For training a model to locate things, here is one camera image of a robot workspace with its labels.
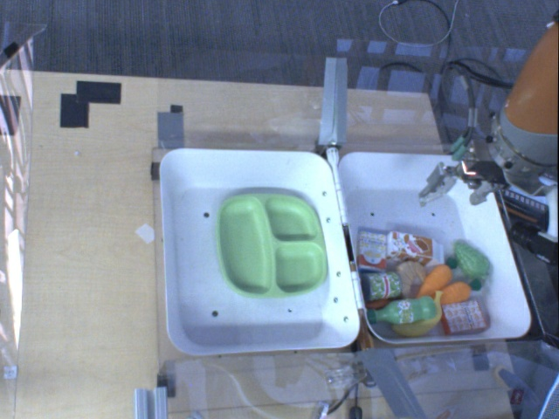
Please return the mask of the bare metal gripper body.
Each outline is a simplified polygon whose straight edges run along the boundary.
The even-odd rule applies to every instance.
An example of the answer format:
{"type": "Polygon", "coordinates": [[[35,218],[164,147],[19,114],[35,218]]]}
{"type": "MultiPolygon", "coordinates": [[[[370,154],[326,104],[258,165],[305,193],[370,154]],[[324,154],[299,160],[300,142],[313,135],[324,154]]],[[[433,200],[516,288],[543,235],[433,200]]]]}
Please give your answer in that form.
{"type": "Polygon", "coordinates": [[[490,155],[488,145],[458,145],[453,148],[454,175],[470,189],[496,191],[509,183],[504,170],[490,155]]]}

